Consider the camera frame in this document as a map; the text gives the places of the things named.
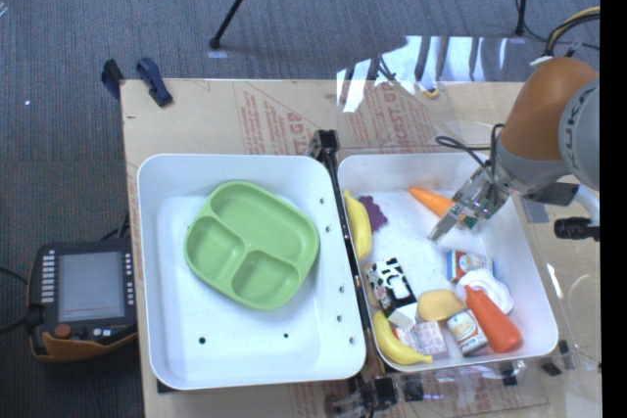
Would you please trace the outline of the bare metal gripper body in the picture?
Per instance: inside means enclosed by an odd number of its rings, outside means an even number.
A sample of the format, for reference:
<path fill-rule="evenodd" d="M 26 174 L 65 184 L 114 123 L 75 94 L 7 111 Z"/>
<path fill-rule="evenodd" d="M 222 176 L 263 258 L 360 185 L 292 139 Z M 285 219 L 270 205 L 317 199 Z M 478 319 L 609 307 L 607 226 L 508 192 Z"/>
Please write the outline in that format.
<path fill-rule="evenodd" d="M 490 219 L 509 198 L 502 174 L 494 166 L 478 167 L 454 194 L 450 215 L 470 229 Z"/>

